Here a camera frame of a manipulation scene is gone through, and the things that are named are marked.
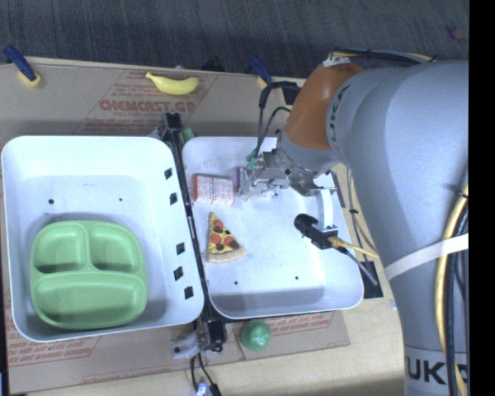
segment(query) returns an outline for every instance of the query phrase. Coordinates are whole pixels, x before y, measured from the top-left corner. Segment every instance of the green divided tray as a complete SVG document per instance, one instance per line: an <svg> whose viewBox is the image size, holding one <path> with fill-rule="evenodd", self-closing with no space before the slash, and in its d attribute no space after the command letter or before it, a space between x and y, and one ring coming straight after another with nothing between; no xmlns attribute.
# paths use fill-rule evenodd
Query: green divided tray
<svg viewBox="0 0 495 396"><path fill-rule="evenodd" d="M57 328L91 330L134 321L147 304L144 256L118 224L62 221L45 226L31 249L31 299Z"/></svg>

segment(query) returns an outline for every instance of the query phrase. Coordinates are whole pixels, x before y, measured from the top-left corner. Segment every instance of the white strap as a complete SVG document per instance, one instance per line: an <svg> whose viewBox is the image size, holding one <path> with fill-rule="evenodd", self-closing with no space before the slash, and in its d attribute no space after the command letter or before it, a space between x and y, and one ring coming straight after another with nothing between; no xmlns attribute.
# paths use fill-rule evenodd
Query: white strap
<svg viewBox="0 0 495 396"><path fill-rule="evenodd" d="M464 251L469 248L469 233L455 236L437 243L433 243L428 247L418 249L417 251L406 255L403 258L393 262L384 268L387 280L391 281L394 277L418 267L421 264L435 260L443 255L453 252Z"/></svg>

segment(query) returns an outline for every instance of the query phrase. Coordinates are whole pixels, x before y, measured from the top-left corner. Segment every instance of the toy banana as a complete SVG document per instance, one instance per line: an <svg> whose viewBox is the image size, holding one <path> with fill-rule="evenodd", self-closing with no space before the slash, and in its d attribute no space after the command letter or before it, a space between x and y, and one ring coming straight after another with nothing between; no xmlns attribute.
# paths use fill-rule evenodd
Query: toy banana
<svg viewBox="0 0 495 396"><path fill-rule="evenodd" d="M181 96L193 92L199 82L198 78L195 77L176 80L163 76L154 76L150 72L147 72L145 77L150 79L159 91L174 96Z"/></svg>

